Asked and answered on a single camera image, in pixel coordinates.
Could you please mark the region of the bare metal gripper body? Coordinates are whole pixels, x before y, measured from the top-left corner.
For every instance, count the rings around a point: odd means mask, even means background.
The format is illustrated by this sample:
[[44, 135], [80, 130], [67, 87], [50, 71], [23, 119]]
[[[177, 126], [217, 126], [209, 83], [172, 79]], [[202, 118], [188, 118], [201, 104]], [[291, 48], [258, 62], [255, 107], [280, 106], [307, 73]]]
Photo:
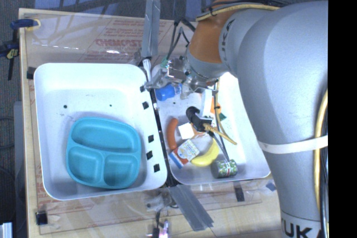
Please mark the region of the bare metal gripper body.
[[187, 58], [179, 57], [169, 60], [166, 64], [166, 78], [170, 83], [181, 84], [182, 99], [187, 99], [193, 93], [202, 94], [212, 91], [218, 83], [218, 78], [207, 78], [191, 68]]

